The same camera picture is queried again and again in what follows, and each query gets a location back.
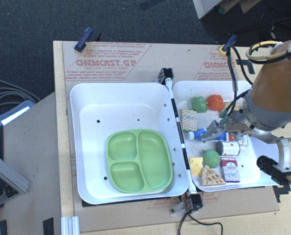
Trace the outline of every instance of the toy pizza slice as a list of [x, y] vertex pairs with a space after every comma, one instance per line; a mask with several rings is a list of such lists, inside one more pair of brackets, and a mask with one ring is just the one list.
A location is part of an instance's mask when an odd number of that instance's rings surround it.
[[211, 170], [208, 165], [205, 165], [202, 169], [201, 177], [203, 186], [217, 186], [226, 184], [225, 180]]

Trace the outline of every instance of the white can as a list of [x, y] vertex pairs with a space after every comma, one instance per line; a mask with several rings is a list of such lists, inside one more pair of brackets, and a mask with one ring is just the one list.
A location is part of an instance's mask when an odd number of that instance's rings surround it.
[[216, 151], [220, 156], [237, 156], [240, 152], [240, 144], [236, 141], [218, 141]]

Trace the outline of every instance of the green plate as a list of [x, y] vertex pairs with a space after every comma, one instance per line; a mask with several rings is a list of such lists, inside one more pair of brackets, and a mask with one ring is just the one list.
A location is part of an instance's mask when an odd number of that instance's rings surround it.
[[116, 132], [106, 145], [113, 185], [126, 193], [161, 191], [173, 177], [170, 152], [162, 135], [138, 129]]

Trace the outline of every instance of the dark floor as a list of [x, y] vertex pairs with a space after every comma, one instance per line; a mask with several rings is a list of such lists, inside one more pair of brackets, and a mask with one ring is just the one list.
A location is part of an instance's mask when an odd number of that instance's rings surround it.
[[[253, 27], [289, 16], [291, 0], [262, 0], [246, 14], [239, 5], [225, 15], [212, 10], [201, 20], [193, 0], [0, 0], [0, 79], [51, 94], [53, 41], [78, 41], [88, 27], [104, 42], [220, 45], [237, 34], [236, 45], [249, 46], [271, 39], [271, 25]], [[291, 39], [291, 19], [274, 33]]]

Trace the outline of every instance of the black carpet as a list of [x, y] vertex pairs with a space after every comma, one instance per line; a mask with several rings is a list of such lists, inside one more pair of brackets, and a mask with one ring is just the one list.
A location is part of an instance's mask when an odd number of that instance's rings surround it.
[[244, 14], [215, 9], [198, 19], [192, 0], [0, 0], [0, 79], [39, 98], [54, 91], [53, 41], [78, 41], [94, 30], [103, 42], [224, 44], [291, 39], [291, 0], [262, 0]]

